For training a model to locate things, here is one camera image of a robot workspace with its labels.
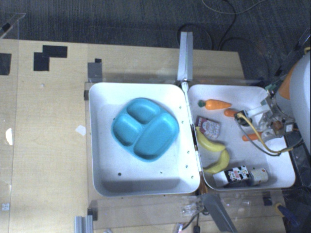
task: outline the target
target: blue plate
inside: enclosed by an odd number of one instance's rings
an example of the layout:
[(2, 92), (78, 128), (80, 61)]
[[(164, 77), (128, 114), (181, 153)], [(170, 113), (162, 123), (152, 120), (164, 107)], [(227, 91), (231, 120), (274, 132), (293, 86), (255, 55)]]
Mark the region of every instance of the blue plate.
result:
[(130, 101), (114, 119), (114, 139), (133, 156), (146, 162), (161, 157), (179, 133), (176, 119), (151, 100)]

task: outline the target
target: box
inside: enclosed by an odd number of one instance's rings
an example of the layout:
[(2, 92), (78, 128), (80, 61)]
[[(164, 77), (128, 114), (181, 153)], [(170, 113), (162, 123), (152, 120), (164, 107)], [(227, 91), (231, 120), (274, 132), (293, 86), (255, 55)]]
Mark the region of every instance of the box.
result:
[[(208, 111), (197, 105), (198, 100), (216, 99), (232, 103), (234, 109), (260, 106), (266, 97), (260, 87), (207, 85), (191, 86), (189, 92), (172, 84), (97, 83), (89, 91), (92, 168), (94, 187), (102, 196), (133, 196), (186, 194), (195, 191), (200, 182), (199, 172), (216, 162), (219, 153), (198, 146), (195, 151), (191, 123), (203, 116), (221, 124), (217, 141), (226, 145), (230, 154), (227, 169), (246, 165), (265, 168), (269, 181), (258, 187), (217, 188), (212, 175), (205, 174), (206, 184), (215, 190), (252, 190), (289, 187), (295, 181), (289, 154), (268, 156), (251, 143), (242, 140), (242, 133), (233, 118), (224, 110)], [(142, 162), (123, 150), (111, 135), (113, 118), (129, 101), (150, 99), (169, 111), (178, 121), (180, 133), (171, 147), (158, 160)], [(267, 142), (272, 149), (286, 147), (283, 138)]]

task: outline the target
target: yellow banana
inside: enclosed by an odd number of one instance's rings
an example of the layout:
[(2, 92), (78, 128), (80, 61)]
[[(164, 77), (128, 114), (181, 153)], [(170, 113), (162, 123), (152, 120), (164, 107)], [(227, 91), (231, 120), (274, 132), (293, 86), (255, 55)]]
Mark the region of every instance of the yellow banana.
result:
[(211, 174), (219, 173), (229, 165), (230, 155), (227, 150), (223, 150), (218, 161), (209, 168), (203, 168), (204, 172)]
[(223, 151), (225, 149), (225, 145), (221, 144), (221, 143), (216, 143), (216, 142), (211, 142), (210, 140), (208, 140), (200, 131), (199, 127), (195, 127), (196, 129), (196, 136), (198, 138), (198, 142), (200, 143), (200, 145), (212, 152), (220, 152)]

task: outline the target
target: metal bracket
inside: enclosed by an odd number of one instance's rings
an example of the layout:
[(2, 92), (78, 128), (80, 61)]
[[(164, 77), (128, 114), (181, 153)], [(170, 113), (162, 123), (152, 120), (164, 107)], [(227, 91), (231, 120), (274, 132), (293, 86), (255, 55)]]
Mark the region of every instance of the metal bracket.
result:
[(76, 216), (74, 218), (74, 233), (93, 233), (93, 216)]
[(192, 32), (181, 32), (179, 63), (178, 63), (178, 81), (192, 80), (193, 68), (193, 34)]

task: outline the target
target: wooden table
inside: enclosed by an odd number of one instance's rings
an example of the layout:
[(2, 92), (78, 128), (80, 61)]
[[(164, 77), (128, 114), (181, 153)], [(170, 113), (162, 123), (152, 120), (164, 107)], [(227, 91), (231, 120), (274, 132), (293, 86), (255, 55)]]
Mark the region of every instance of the wooden table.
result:
[[(50, 58), (48, 72), (33, 71), (34, 52), (42, 52), (43, 45), (67, 46), (68, 57)], [(176, 76), (178, 56), (178, 49), (19, 41), (18, 56), (12, 56), (18, 59), (18, 78), (11, 207), (6, 214), (10, 213), (10, 233), (71, 233), (74, 217), (86, 215), (86, 136), (76, 132), (76, 128), (86, 125), (83, 94), (87, 63), (101, 58), (104, 78), (108, 79), (137, 75), (157, 79)], [(195, 50), (193, 66), (194, 77), (243, 79), (240, 60), (234, 52)], [(273, 196), (282, 200), (279, 192)], [(256, 201), (258, 204), (246, 216), (239, 216), (239, 208), (228, 207), (230, 215), (237, 213), (233, 218), (237, 229), (285, 232), (274, 209), (264, 207), (262, 198)], [(4, 215), (2, 212), (0, 218), (5, 223), (8, 218)], [(133, 226), (112, 231), (170, 233), (173, 226)], [(210, 217), (200, 226), (203, 233), (218, 232)]]

